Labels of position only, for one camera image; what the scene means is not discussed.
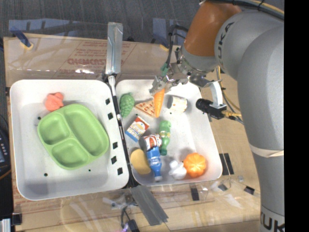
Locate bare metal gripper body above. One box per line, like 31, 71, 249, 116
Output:
166, 56, 209, 86

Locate orange carrot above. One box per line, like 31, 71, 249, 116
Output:
153, 88, 166, 118

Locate pizza slice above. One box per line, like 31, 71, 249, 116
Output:
134, 100, 156, 117

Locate green grapes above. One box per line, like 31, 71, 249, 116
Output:
119, 92, 135, 118

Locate white blue orange carton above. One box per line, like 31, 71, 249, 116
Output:
125, 116, 150, 143

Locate green bottle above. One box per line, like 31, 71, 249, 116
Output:
158, 120, 172, 156

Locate white plastic tray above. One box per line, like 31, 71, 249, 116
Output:
9, 79, 130, 201
115, 78, 224, 187

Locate red and white can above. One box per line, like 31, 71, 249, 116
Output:
141, 134, 163, 151

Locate blue bottle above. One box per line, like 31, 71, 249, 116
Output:
146, 145, 163, 182

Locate orange pumpkin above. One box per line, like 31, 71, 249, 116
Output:
183, 152, 207, 178

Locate white garlic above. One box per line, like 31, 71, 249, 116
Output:
168, 159, 187, 180

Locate green divided plate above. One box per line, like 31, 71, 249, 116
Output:
37, 103, 111, 171

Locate brown cardboard board red print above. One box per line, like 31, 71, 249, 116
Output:
3, 32, 262, 232

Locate salmon pink toy food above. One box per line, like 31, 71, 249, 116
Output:
44, 92, 65, 113

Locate black cylinder on white bracket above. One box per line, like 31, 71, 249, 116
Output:
190, 77, 228, 120

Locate black block with thin wires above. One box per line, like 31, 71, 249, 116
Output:
127, 219, 140, 232

